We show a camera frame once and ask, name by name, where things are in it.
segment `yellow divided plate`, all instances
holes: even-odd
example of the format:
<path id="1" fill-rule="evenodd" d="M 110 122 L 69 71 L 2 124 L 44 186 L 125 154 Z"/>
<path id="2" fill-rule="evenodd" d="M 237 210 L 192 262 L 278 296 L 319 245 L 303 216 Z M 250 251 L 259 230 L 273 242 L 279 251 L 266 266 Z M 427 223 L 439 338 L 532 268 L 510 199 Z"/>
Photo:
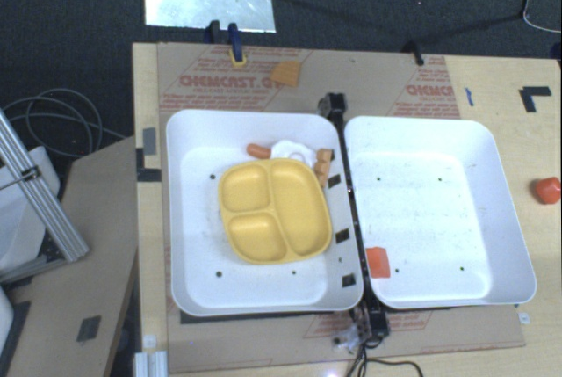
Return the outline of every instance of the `yellow divided plate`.
<path id="1" fill-rule="evenodd" d="M 332 239 L 318 179 L 297 160 L 274 158 L 233 166 L 220 179 L 219 201 L 228 241 L 250 263 L 310 258 Z"/>

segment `yellow plate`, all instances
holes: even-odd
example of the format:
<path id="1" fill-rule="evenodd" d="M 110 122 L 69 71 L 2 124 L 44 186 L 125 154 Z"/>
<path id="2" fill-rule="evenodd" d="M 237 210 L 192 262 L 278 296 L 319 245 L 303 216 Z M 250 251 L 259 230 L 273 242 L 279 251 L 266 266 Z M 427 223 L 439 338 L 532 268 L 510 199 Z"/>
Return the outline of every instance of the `yellow plate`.
<path id="1" fill-rule="evenodd" d="M 238 164 L 219 184 L 222 221 L 238 256 L 256 265 L 322 253 L 332 239 L 324 194 L 313 171 L 289 158 Z"/>

